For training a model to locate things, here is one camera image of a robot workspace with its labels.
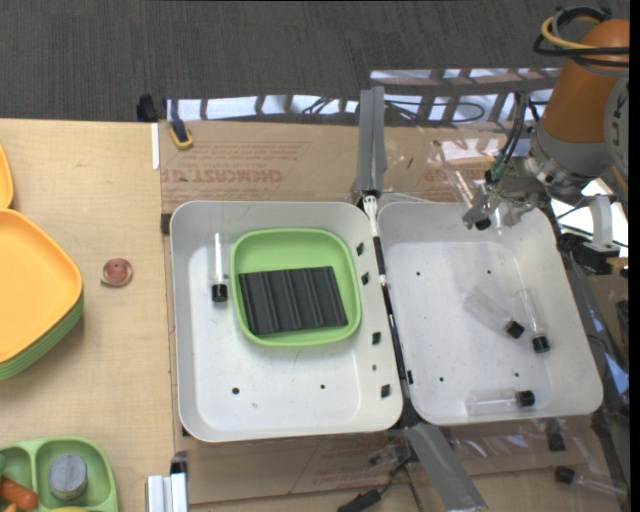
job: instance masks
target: transparent plastic sheet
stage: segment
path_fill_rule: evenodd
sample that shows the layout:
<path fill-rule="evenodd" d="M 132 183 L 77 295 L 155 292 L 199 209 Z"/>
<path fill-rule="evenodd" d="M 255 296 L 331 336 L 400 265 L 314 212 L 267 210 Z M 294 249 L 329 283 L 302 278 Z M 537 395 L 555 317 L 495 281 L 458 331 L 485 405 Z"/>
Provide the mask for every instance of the transparent plastic sheet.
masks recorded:
<path fill-rule="evenodd" d="M 548 99 L 557 74 L 558 70 L 554 69 L 436 70 L 422 77 L 416 77 L 412 72 L 404 77 L 393 73 L 390 76 L 372 74 L 372 86 L 385 88 L 387 166 L 380 206 L 395 201 L 458 201 L 462 211 L 459 190 L 452 186 L 451 176 L 459 173 L 468 183 L 477 186 L 511 128 L 511 92 L 525 89 L 543 102 Z M 358 165 L 359 98 L 274 95 L 169 99 L 169 105 L 171 102 L 178 107 L 169 108 L 168 120 L 159 124 L 164 215 L 168 216 L 181 204 L 194 200 L 348 203 L 357 200 L 353 186 Z M 543 105 L 539 107 L 540 113 L 543 108 Z M 194 144 L 188 149 L 178 148 L 171 138 L 172 111 L 176 114 L 175 119 L 184 121 L 193 137 Z M 518 151 L 524 154 L 527 150 L 525 133 Z M 168 246 L 166 257 L 169 283 L 171 255 Z M 168 302 L 172 301 L 169 293 Z M 452 427 L 446 431 L 465 467 L 480 479 L 482 475 L 511 471 L 542 471 L 550 478 L 549 482 L 545 480 L 545 485 L 556 492 L 552 474 L 556 463 L 588 467 L 596 474 L 606 475 L 607 462 L 602 462 L 601 446 L 592 443 L 593 433 L 572 430 L 562 420 L 558 421 L 567 429 L 563 436 L 565 444 L 574 449 L 569 454 L 567 451 L 553 452 L 555 458 L 551 462 L 545 430 L 548 423 L 544 421 L 525 422 L 515 433 L 508 434 L 500 429 L 496 433 L 465 427 Z M 177 414 L 175 425 L 177 447 L 202 448 L 181 432 Z M 390 446 L 394 447 L 391 451 L 387 446 L 366 452 L 362 461 L 356 464 L 347 457 L 349 462 L 335 473 L 341 475 L 338 480 L 332 480 L 331 468 L 323 466 L 320 471 L 327 473 L 320 487 L 311 483 L 312 479 L 303 479 L 309 484 L 307 487 L 287 492 L 326 492 L 367 486 L 369 482 L 386 485 L 387 470 L 393 469 L 401 459 L 395 452 L 395 444 Z M 384 467 L 368 466 L 377 456 Z M 592 459 L 600 462 L 593 466 Z M 356 466 L 360 477 L 350 479 L 349 474 L 353 473 L 349 468 Z M 420 468 L 411 461 L 407 462 L 407 467 L 415 469 L 411 474 L 420 482 Z M 373 480 L 361 478 L 367 472 Z M 400 481 L 402 478 L 402 475 L 395 476 Z M 242 498 L 242 492 L 247 496 L 251 494 L 245 489 L 228 499 Z M 559 492 L 566 495 L 568 491 L 561 488 Z M 563 503 L 569 504 L 565 509 L 592 510 L 589 494 L 585 492 L 571 490 L 571 497 L 563 498 Z M 599 510 L 609 510 L 608 506 Z"/>

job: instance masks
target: green divided tray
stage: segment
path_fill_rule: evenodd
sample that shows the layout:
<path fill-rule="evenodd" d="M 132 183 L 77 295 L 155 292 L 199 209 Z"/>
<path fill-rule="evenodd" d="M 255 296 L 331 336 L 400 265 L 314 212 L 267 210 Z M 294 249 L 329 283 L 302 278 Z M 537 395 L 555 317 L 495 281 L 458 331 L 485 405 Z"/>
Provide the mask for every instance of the green divided tray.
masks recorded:
<path fill-rule="evenodd" d="M 48 471 L 63 453 L 75 453 L 87 464 L 87 489 L 71 501 L 60 501 L 49 490 Z M 118 496 L 113 471 L 103 450 L 88 439 L 76 436 L 45 437 L 0 446 L 6 457 L 3 476 L 32 489 L 38 495 L 34 512 L 62 507 L 82 507 L 88 512 L 118 512 Z M 0 499 L 0 510 L 9 503 Z"/>
<path fill-rule="evenodd" d="M 84 293 L 80 293 L 79 299 L 69 312 L 60 319 L 38 341 L 16 356 L 0 363 L 0 380 L 9 379 L 22 372 L 44 354 L 51 350 L 66 334 L 78 323 L 82 317 L 84 308 Z"/>
<path fill-rule="evenodd" d="M 249 328 L 240 275 L 302 268 L 331 267 L 344 307 L 344 325 L 254 334 Z M 322 229 L 282 228 L 251 231 L 231 251 L 232 295 L 244 334 L 268 346 L 309 346 L 335 343 L 357 329 L 362 314 L 358 281 L 349 249 L 333 233 Z"/>

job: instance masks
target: stack of plates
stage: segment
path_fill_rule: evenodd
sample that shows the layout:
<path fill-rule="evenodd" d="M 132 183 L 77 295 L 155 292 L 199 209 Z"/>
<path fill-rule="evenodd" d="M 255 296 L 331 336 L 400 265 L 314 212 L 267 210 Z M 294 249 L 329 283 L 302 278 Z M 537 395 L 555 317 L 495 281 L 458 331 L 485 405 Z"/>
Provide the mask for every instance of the stack of plates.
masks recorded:
<path fill-rule="evenodd" d="M 0 146 L 0 379 L 46 354 L 80 320 L 82 276 L 42 229 L 10 210 L 13 185 Z"/>

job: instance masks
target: white plastic tray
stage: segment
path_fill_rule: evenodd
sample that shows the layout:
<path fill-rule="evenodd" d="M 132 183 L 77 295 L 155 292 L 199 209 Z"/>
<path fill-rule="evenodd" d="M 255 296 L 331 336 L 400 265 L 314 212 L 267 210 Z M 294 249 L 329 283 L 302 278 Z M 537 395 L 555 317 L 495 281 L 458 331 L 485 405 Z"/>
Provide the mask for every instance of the white plastic tray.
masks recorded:
<path fill-rule="evenodd" d="M 456 204 L 391 203 L 378 220 L 411 401 L 423 419 L 455 425 L 588 414 L 600 405 L 601 381 L 543 213 L 502 232 L 467 230 Z M 514 293 L 534 288 L 551 350 L 536 354 L 529 331 L 510 340 L 466 313 L 462 299 L 474 285 L 514 311 Z M 532 390 L 536 404 L 467 416 L 469 392 L 496 388 Z"/>
<path fill-rule="evenodd" d="M 248 231 L 326 229 L 352 252 L 362 320 L 344 341 L 314 347 L 265 347 L 240 329 L 231 292 L 214 304 L 207 242 L 232 244 Z M 171 219 L 177 380 L 184 428 L 205 442 L 383 431 L 402 410 L 396 361 L 377 281 L 370 227 L 346 203 L 195 201 Z M 360 256 L 356 247 L 364 244 Z M 372 343 L 379 332 L 379 343 Z M 390 386 L 390 393 L 382 388 Z"/>

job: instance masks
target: vial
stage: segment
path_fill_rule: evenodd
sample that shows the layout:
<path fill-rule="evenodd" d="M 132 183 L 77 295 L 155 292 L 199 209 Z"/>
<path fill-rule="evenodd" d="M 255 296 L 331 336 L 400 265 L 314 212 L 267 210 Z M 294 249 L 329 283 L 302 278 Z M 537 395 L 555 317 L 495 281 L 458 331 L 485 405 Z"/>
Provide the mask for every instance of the vial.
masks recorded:
<path fill-rule="evenodd" d="M 222 235 L 216 233 L 213 236 L 213 250 L 208 248 L 209 284 L 211 285 L 211 300 L 213 302 L 226 302 L 229 293 L 224 274 L 224 251 L 222 250 Z"/>
<path fill-rule="evenodd" d="M 524 332 L 522 324 L 477 286 L 464 298 L 463 306 L 468 313 L 495 331 L 515 339 Z"/>
<path fill-rule="evenodd" d="M 60 501 L 71 501 L 87 489 L 87 464 L 75 453 L 63 453 L 49 466 L 49 489 Z"/>
<path fill-rule="evenodd" d="M 524 311 L 527 315 L 529 326 L 531 327 L 531 344 L 533 345 L 533 351 L 537 354 L 548 352 L 550 349 L 549 340 L 547 339 L 545 328 L 540 321 L 540 314 L 536 308 L 533 290 L 531 288 L 522 288 L 516 295 L 524 306 Z"/>
<path fill-rule="evenodd" d="M 533 407 L 536 397 L 533 391 L 515 389 L 484 389 L 473 391 L 464 402 L 469 416 L 483 416 L 517 412 L 523 407 Z"/>
<path fill-rule="evenodd" d="M 593 491 L 615 496 L 619 503 L 627 500 L 627 486 L 605 475 L 592 473 L 588 470 L 578 470 L 567 466 L 555 468 L 556 481 L 566 485 L 581 486 Z"/>

